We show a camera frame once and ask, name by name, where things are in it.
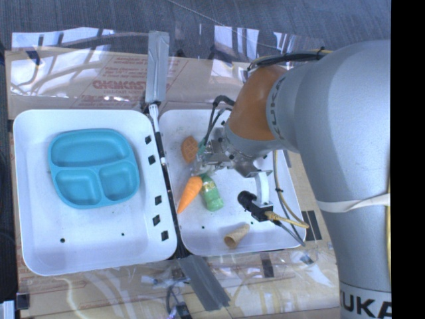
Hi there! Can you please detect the blue divided plate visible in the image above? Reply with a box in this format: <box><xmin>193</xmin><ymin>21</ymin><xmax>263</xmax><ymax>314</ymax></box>
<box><xmin>47</xmin><ymin>128</ymin><xmax>141</xmax><ymax>210</ymax></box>

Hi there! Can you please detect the orange waffle biscuit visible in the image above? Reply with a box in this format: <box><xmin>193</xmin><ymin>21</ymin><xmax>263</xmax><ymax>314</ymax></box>
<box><xmin>181</xmin><ymin>136</ymin><xmax>200</xmax><ymax>165</ymax></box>

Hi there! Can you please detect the black block with thin wires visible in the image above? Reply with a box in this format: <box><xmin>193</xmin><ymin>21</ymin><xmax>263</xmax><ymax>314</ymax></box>
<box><xmin>175</xmin><ymin>303</ymin><xmax>193</xmax><ymax>319</ymax></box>

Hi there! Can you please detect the tan ice cream cone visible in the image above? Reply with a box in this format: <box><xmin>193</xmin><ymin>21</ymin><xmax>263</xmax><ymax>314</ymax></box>
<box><xmin>223</xmin><ymin>223</ymin><xmax>251</xmax><ymax>250</ymax></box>

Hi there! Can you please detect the black cylinder on white bracket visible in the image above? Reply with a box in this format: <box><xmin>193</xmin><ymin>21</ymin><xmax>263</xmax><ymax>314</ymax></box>
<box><xmin>236</xmin><ymin>170</ymin><xmax>275</xmax><ymax>223</ymax></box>

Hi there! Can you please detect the orange carrot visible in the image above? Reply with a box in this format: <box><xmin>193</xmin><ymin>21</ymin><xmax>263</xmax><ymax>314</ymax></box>
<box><xmin>176</xmin><ymin>175</ymin><xmax>204</xmax><ymax>215</ymax></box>

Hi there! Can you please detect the white plastic tray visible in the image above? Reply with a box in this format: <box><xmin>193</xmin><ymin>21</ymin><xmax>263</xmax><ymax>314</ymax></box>
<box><xmin>12</xmin><ymin>108</ymin><xmax>178</xmax><ymax>276</ymax></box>
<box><xmin>158</xmin><ymin>108</ymin><xmax>307</xmax><ymax>257</ymax></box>

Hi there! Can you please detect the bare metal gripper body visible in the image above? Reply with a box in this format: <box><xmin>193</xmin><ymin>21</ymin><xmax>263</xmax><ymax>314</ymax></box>
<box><xmin>198</xmin><ymin>127</ymin><xmax>264</xmax><ymax>179</ymax></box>

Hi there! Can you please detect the green bottle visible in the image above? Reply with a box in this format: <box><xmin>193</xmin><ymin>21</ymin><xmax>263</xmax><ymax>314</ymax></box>
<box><xmin>199</xmin><ymin>173</ymin><xmax>224</xmax><ymax>212</ymax></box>

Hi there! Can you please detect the brown cardboard board red print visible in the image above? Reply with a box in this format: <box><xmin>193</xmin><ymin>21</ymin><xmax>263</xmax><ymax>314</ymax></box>
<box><xmin>5</xmin><ymin>47</ymin><xmax>340</xmax><ymax>319</ymax></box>

